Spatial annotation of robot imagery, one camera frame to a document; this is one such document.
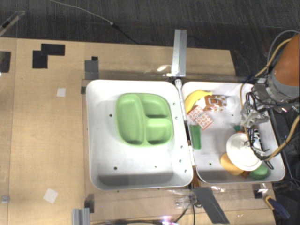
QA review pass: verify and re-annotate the red and white packet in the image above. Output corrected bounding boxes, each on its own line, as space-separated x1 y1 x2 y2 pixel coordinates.
187 105 214 131

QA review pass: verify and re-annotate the green rectangular block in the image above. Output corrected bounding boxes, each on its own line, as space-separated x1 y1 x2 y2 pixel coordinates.
189 123 203 150

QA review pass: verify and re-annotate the green divided plate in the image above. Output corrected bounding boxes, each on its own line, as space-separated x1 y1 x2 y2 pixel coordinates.
115 92 175 147

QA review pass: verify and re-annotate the yellow banana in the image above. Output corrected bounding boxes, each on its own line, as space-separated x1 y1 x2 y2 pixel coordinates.
184 89 213 114

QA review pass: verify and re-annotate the thin black and white rod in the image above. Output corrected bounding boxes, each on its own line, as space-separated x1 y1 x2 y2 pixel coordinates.
174 78 196 173

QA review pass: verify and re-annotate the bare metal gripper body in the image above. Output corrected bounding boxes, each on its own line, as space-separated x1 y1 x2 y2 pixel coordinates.
246 78 274 113

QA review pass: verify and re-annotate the white plastic tray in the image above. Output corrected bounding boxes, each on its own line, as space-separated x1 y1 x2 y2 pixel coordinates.
85 79 194 191
181 81 286 185

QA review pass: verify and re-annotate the yellow-orange round bread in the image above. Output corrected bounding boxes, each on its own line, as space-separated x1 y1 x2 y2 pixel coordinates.
219 152 245 176

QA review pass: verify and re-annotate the green round disc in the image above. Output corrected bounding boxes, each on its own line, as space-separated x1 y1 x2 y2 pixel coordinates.
248 165 269 180

